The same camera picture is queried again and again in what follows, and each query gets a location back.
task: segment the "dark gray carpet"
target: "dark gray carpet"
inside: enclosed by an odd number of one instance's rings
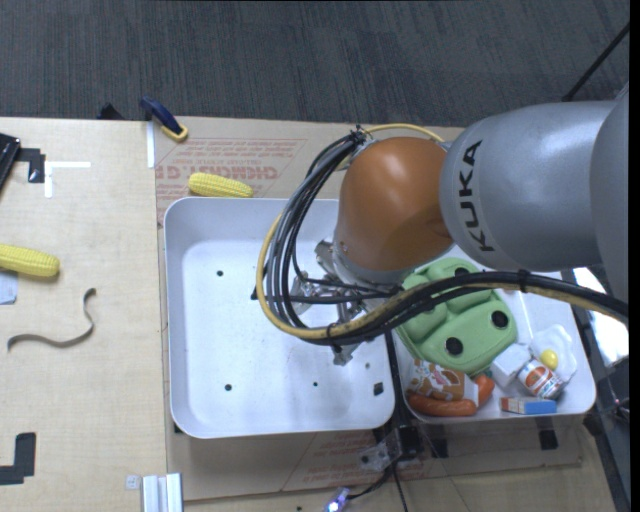
[[[0,115],[176,115],[466,126],[559,101],[630,0],[0,0]],[[615,96],[629,36],[575,99]]]

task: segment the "can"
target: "can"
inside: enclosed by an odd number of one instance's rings
[[[564,382],[535,358],[522,367],[518,380],[532,395],[550,400],[555,400],[564,388]]]

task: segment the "egg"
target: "egg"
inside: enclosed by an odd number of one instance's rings
[[[564,382],[575,374],[578,363],[573,355],[572,339],[559,324],[534,333],[530,349],[533,355]]]

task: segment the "yellow ball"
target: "yellow ball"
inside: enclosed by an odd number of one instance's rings
[[[549,370],[555,370],[558,367],[558,354],[550,348],[543,350],[540,354],[540,362]]]

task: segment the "wooden table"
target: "wooden table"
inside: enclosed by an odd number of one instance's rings
[[[17,302],[0,306],[0,344],[20,333],[77,336],[88,326],[82,297],[97,291],[87,302],[95,330],[86,341],[0,349],[0,466],[13,464],[16,435],[37,436],[35,474],[0,486],[0,510],[140,510],[140,491],[127,489],[127,476],[168,468],[162,253],[147,123],[4,118],[0,131],[60,165],[46,198],[43,185],[26,181],[28,165],[15,164],[0,192],[0,243],[61,260],[54,279],[20,276]],[[578,430],[579,464],[404,482],[409,510],[614,511],[595,443]],[[309,512],[331,492],[188,502],[185,509]],[[348,508],[401,509],[393,483]]]

